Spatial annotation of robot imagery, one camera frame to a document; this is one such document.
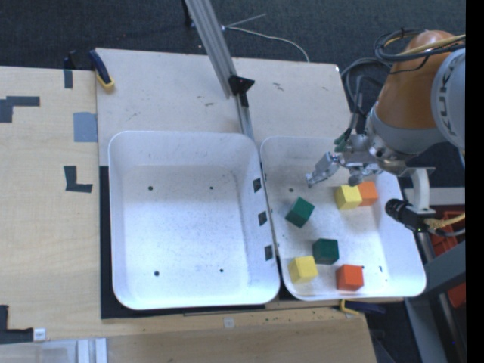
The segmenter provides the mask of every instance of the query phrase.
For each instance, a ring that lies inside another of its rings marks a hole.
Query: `yellow cube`
[[[358,187],[350,185],[339,186],[334,192],[334,199],[338,209],[354,209],[363,201]]]
[[[318,275],[315,258],[313,256],[296,257],[289,262],[289,276],[293,284],[310,282]]]

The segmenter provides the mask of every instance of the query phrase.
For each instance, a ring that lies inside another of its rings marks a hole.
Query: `block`
[[[338,209],[354,209],[363,199],[357,186],[341,185],[334,192],[334,199]]]
[[[310,204],[307,200],[298,197],[293,203],[289,212],[286,214],[285,218],[287,221],[291,222],[293,225],[301,228],[308,221],[311,216],[312,210],[315,207]]]
[[[312,256],[319,265],[332,265],[340,258],[338,241],[319,238],[312,244]]]
[[[290,280],[293,284],[310,282],[318,275],[318,268],[313,256],[296,257],[288,265]]]
[[[338,290],[355,291],[363,285],[363,268],[361,266],[345,264],[336,270],[336,286]]]
[[[371,206],[378,200],[377,186],[373,181],[363,181],[358,185],[362,202],[359,207]]]

